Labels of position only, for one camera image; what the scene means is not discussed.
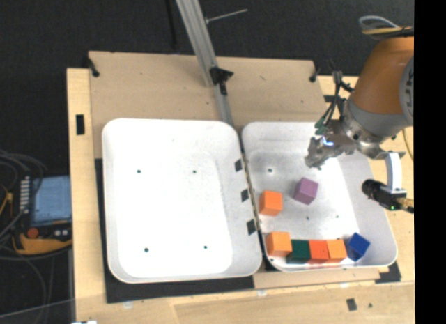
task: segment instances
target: cube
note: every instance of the cube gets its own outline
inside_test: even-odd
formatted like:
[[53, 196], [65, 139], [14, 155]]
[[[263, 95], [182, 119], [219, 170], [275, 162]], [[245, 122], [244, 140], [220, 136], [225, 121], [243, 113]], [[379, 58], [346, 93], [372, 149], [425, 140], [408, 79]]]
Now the cube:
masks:
[[319, 184], [317, 182], [302, 178], [295, 186], [293, 198], [301, 203], [309, 205], [316, 198], [318, 188]]
[[351, 260], [357, 261], [365, 255], [369, 246], [370, 242], [368, 240], [363, 238], [359, 233], [354, 233], [346, 241], [347, 256]]
[[303, 264], [311, 258], [308, 240], [291, 240], [293, 251], [286, 257], [287, 263]]
[[325, 240], [309, 240], [309, 251], [311, 258], [308, 264], [321, 264], [328, 261], [328, 245]]
[[347, 257], [346, 245], [343, 240], [327, 240], [328, 263], [339, 263]]
[[262, 215], [275, 216], [282, 211], [282, 193], [266, 190], [259, 199], [259, 212]]
[[293, 251], [290, 234], [280, 231], [269, 233], [266, 237], [266, 249], [269, 256], [287, 256]]

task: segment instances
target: white tray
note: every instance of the white tray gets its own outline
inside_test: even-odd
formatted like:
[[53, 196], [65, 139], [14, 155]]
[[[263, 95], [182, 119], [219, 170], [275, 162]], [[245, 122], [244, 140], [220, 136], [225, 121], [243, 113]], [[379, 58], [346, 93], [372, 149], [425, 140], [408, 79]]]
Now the white tray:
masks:
[[116, 119], [102, 132], [109, 267], [127, 283], [244, 277], [261, 264], [236, 131]]
[[[283, 211], [276, 217], [259, 215], [263, 239], [271, 231], [286, 231], [291, 238], [302, 240], [346, 239], [358, 232], [371, 244], [358, 262], [346, 259], [341, 266], [392, 264], [397, 257], [397, 245], [385, 209], [361, 190], [364, 180], [374, 178], [368, 159], [355, 152], [330, 158], [321, 170], [308, 168], [305, 156], [314, 130], [313, 123], [290, 122], [250, 123], [243, 129], [256, 206], [264, 190], [281, 192], [284, 201]], [[294, 187], [302, 177], [319, 184], [310, 205], [293, 199]], [[288, 264], [283, 257], [268, 260], [286, 272], [328, 266]]]

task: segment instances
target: wooden platform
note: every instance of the wooden platform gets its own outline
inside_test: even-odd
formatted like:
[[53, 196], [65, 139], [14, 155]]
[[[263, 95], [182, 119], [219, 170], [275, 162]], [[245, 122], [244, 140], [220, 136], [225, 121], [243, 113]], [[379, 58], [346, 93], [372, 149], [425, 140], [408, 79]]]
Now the wooden platform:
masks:
[[[99, 77], [87, 69], [67, 71], [77, 320], [91, 318], [101, 324], [415, 322], [413, 215], [403, 212], [388, 213], [399, 249], [401, 281], [375, 283], [389, 268], [291, 275], [260, 269], [250, 291], [107, 304], [94, 168], [95, 157], [101, 156], [103, 125], [118, 117], [218, 119], [218, 114], [194, 56], [91, 52], [90, 58]], [[221, 68], [234, 71], [228, 87], [237, 130], [252, 121], [315, 121], [325, 111], [323, 95], [334, 90], [331, 77], [308, 82], [314, 70], [311, 61], [218, 61]], [[353, 85], [355, 78], [345, 81]], [[84, 132], [78, 132], [80, 116]], [[413, 152], [413, 130], [384, 147], [394, 151], [409, 147]], [[407, 155], [402, 162], [403, 187], [413, 197], [413, 161]], [[385, 182], [384, 162], [371, 162], [371, 166], [375, 178]], [[354, 299], [356, 310], [349, 310], [348, 299]]]

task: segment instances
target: light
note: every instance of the light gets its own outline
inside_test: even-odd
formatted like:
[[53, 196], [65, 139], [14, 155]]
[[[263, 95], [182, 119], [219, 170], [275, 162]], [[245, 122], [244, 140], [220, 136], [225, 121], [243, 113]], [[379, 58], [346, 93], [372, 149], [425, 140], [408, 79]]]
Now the light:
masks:
[[324, 136], [322, 136], [322, 143], [324, 144], [324, 146], [329, 146], [329, 147], [331, 147], [331, 146], [334, 146], [335, 145], [335, 143], [334, 142], [331, 142], [331, 141], [327, 141], [327, 139], [324, 137]]

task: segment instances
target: green cube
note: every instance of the green cube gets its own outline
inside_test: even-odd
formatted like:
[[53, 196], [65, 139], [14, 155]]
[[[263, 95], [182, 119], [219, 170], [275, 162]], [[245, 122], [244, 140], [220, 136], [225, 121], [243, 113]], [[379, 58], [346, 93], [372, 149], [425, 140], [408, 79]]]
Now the green cube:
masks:
[[312, 257], [308, 240], [291, 240], [293, 251], [286, 257], [287, 263], [303, 264]]

